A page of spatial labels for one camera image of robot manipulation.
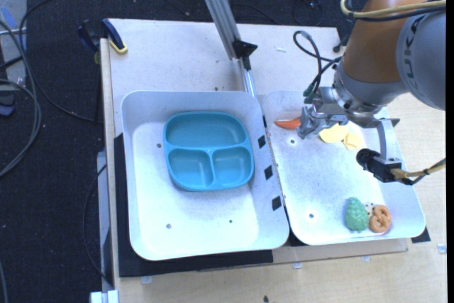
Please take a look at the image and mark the green grapes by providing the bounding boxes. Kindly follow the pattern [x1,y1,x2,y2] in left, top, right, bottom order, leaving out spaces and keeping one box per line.
[344,197,370,233]

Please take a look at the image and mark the white plastic tray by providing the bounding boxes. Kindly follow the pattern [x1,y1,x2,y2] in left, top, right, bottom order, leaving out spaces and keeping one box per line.
[261,90,426,246]
[120,89,291,262]

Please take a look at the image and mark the black cylinder on white bracket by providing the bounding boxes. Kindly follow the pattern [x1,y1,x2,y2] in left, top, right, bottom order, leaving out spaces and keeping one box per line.
[355,116,404,184]

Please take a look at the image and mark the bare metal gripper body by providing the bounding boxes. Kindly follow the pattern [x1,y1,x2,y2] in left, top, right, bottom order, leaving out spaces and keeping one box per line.
[306,86,387,129]

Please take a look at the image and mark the thin black and white rod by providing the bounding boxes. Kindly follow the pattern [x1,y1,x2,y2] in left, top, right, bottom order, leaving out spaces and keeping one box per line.
[242,67,287,211]

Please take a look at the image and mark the pale wood board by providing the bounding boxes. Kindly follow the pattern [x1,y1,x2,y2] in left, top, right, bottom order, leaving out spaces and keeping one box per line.
[100,18,409,265]

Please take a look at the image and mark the orange carrot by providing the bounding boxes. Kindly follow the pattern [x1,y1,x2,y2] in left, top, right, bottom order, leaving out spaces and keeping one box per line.
[274,118,302,131]

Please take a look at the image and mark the brown pretzel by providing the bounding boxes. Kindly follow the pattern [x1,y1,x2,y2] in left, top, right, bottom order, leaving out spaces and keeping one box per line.
[367,204,393,234]

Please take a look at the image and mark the blue divided plate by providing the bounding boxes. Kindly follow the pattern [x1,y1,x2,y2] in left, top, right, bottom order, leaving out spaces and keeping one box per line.
[162,111,255,192]

